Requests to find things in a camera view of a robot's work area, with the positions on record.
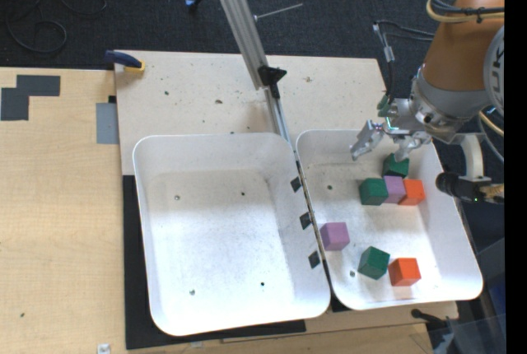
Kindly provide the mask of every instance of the blue clamp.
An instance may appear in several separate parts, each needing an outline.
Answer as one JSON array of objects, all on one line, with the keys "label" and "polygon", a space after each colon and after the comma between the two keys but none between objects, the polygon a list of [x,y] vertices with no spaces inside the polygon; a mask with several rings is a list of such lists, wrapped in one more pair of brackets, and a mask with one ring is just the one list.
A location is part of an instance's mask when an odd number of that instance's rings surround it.
[{"label": "blue clamp", "polygon": [[104,60],[105,63],[122,64],[125,72],[143,73],[145,71],[145,63],[143,61],[119,51],[107,49]]}]

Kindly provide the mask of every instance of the wooden board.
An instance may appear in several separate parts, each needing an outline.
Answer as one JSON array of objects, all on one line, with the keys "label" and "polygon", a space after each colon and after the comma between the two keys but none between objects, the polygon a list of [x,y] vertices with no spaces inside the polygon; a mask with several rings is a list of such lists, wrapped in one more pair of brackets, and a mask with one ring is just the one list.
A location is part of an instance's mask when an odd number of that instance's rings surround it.
[{"label": "wooden board", "polygon": [[[2,349],[69,354],[108,343],[111,353],[127,352],[121,151],[96,141],[96,104],[114,95],[114,72],[0,68],[0,87],[14,87],[17,74],[58,75],[61,92],[32,96],[27,121],[0,121]],[[457,317],[454,302],[423,309]],[[400,308],[324,314],[306,327],[295,337],[204,342],[204,351],[421,353],[415,336],[426,337],[422,321]]]}]

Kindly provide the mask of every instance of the purple cube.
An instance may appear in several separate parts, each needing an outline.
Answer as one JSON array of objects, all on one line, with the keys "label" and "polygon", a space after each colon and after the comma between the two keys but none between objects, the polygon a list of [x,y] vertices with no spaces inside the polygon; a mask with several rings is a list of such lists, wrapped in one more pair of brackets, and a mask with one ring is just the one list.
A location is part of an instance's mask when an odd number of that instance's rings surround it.
[{"label": "purple cube", "polygon": [[397,175],[385,175],[386,188],[388,189],[388,198],[385,203],[399,203],[406,195],[403,177]]},{"label": "purple cube", "polygon": [[346,222],[328,222],[320,228],[326,250],[342,250],[349,244]]}]

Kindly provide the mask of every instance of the black clamp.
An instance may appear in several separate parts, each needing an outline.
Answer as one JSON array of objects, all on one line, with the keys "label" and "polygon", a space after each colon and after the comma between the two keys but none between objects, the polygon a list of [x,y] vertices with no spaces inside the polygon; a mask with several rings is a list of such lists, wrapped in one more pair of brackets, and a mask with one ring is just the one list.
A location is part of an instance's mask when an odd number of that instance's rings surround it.
[{"label": "black clamp", "polygon": [[258,68],[260,79],[264,86],[269,86],[271,95],[277,100],[280,99],[280,92],[278,91],[278,81],[286,76],[287,72],[281,68],[271,68],[269,66],[260,66]]}]

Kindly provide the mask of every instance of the block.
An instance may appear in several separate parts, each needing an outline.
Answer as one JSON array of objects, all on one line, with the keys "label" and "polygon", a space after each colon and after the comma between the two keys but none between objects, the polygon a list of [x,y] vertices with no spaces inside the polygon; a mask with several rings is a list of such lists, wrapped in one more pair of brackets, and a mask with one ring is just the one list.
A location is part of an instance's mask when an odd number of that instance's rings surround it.
[{"label": "block", "polygon": [[372,245],[362,252],[357,271],[373,279],[382,277],[388,269],[389,253]]},{"label": "block", "polygon": [[405,178],[408,175],[408,168],[410,167],[410,160],[406,158],[400,162],[395,160],[394,153],[390,153],[382,164],[382,173],[385,175],[398,175],[399,177]]},{"label": "block", "polygon": [[416,258],[398,258],[388,265],[392,286],[411,286],[421,279]]},{"label": "block", "polygon": [[399,201],[399,205],[416,206],[426,198],[425,188],[420,179],[403,179],[403,184],[406,196]]},{"label": "block", "polygon": [[369,178],[359,186],[361,203],[363,205],[381,205],[388,198],[388,189],[384,179]]},{"label": "block", "polygon": [[406,196],[403,177],[398,175],[385,175],[386,188],[388,189],[388,198],[385,203],[399,203]]},{"label": "block", "polygon": [[349,244],[346,222],[328,222],[320,228],[326,250],[342,250]]}]

